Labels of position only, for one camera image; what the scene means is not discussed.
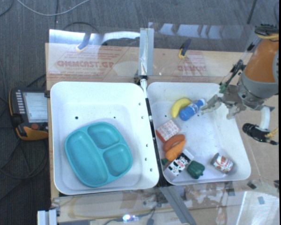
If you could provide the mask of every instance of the metal bracket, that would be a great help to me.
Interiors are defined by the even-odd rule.
[[[56,210],[37,211],[37,225],[57,225]]]
[[[184,204],[183,200],[181,199],[179,193],[174,188],[174,186],[160,187],[159,190],[169,201],[170,205],[172,206],[173,210],[176,212],[176,215],[178,216],[182,224],[188,223],[190,225],[196,225],[196,221],[193,219],[188,208]]]
[[[212,112],[218,109],[222,104],[222,99],[216,94],[207,101],[207,104],[201,107],[201,114]]]
[[[140,29],[139,76],[153,74],[154,29]]]

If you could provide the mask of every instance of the white tray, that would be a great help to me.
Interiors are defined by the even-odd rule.
[[[236,121],[226,119],[228,109],[224,104],[213,112],[194,115],[188,121],[171,117],[171,106],[178,99],[189,98],[197,101],[204,98],[208,101],[218,91],[219,85],[214,83],[154,82],[148,86],[155,129],[172,119],[180,127],[179,133],[185,135],[185,148],[194,155],[195,161],[205,166],[203,176],[198,179],[193,179],[185,169],[171,182],[173,185],[245,180],[251,174],[251,166]],[[160,157],[164,158],[163,143],[159,138],[157,145]],[[234,162],[234,167],[228,174],[210,165],[210,160],[217,152]]]
[[[50,92],[54,182],[66,195],[154,187],[159,179],[155,149],[142,89],[133,83],[59,82]],[[66,137],[95,122],[114,125],[133,157],[131,169],[107,185],[91,188],[73,172],[64,149]]]

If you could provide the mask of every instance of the green block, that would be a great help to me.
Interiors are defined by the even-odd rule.
[[[192,161],[188,167],[187,172],[191,175],[192,178],[198,179],[203,175],[203,171],[205,170],[205,166],[196,161]]]

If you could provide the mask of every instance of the blue bottle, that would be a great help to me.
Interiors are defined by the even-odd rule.
[[[190,117],[195,115],[203,105],[205,105],[205,100],[203,98],[200,99],[199,101],[195,102],[195,103],[191,103],[190,105],[188,105],[184,109],[180,110],[179,117],[183,121],[189,120]]]

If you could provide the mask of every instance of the food can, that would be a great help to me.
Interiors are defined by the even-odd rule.
[[[221,170],[223,173],[228,173],[233,167],[233,162],[219,153],[215,154],[210,164]]]

